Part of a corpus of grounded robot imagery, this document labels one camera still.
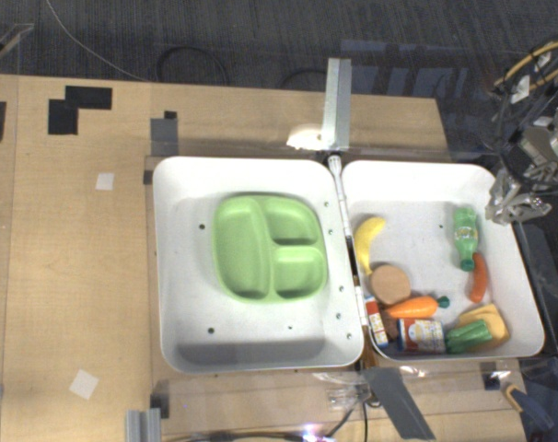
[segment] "yellow banana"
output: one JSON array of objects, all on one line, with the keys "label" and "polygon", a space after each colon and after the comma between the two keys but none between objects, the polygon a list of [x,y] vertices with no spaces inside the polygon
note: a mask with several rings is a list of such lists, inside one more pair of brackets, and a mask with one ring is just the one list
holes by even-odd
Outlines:
[{"label": "yellow banana", "polygon": [[369,267],[369,248],[373,238],[386,225],[386,220],[382,217],[370,217],[363,222],[355,231],[355,253],[356,258],[363,267],[367,275],[371,275]]}]

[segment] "wooden surface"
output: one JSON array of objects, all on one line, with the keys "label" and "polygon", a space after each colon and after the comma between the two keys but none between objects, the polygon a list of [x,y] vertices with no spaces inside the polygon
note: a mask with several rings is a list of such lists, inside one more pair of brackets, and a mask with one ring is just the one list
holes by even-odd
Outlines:
[{"label": "wooden surface", "polygon": [[[48,99],[63,99],[65,85],[112,87],[112,110],[80,110],[78,136],[47,135]],[[0,198],[12,201],[1,219],[10,225],[10,250],[0,244],[0,257],[10,263],[0,268],[0,440],[123,440],[125,411],[147,408],[153,367],[157,375],[170,375],[161,362],[153,365],[159,354],[150,338],[142,182],[150,118],[178,112],[181,151],[191,142],[203,150],[225,142],[284,152],[294,127],[321,123],[323,95],[0,76],[0,99],[13,107],[7,125],[17,126],[17,143],[6,137],[0,144]],[[355,96],[352,112],[357,145],[446,146],[432,100]],[[115,174],[112,191],[95,189],[101,172]],[[474,368],[439,368],[435,381],[455,398],[441,398],[437,388],[414,388],[417,403],[432,408],[427,420],[438,439],[522,439],[517,414],[500,393],[481,390]],[[89,400],[69,391],[79,369],[99,379]],[[456,370],[465,378],[448,376]],[[518,382],[517,371],[511,378]],[[231,399],[238,384],[220,394]],[[197,401],[202,395],[186,396]],[[264,404],[280,421],[275,398]],[[239,417],[239,407],[233,411]],[[399,440],[382,410],[371,417],[377,419],[369,440]],[[338,418],[330,413],[322,422]],[[339,440],[358,440],[362,431],[351,422]]]}]

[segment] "green plate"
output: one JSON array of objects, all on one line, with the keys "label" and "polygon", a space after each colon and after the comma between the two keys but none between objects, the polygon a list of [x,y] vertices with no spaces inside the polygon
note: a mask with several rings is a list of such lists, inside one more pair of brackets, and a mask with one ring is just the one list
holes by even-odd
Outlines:
[{"label": "green plate", "polygon": [[224,200],[215,212],[213,249],[220,284],[238,299],[309,297],[328,278],[318,218],[292,198],[240,195]]}]

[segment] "toy carrot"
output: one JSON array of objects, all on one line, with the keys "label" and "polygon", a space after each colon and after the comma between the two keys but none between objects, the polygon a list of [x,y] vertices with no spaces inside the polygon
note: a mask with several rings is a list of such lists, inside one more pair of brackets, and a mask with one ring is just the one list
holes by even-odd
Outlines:
[{"label": "toy carrot", "polygon": [[471,287],[470,300],[479,303],[488,288],[488,267],[480,252],[473,254],[473,261],[475,267],[473,268],[473,286]]},{"label": "toy carrot", "polygon": [[447,308],[447,297],[434,299],[433,297],[416,297],[402,301],[387,309],[388,314],[395,319],[401,318],[430,318],[438,307]]}]

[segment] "green bottle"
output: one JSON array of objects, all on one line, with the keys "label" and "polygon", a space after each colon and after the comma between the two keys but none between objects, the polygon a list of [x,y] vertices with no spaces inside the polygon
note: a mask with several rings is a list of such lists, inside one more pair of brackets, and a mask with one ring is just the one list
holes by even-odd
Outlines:
[{"label": "green bottle", "polygon": [[473,253],[478,249],[477,215],[471,208],[455,210],[455,247],[459,251],[461,270],[471,272],[475,267]]}]

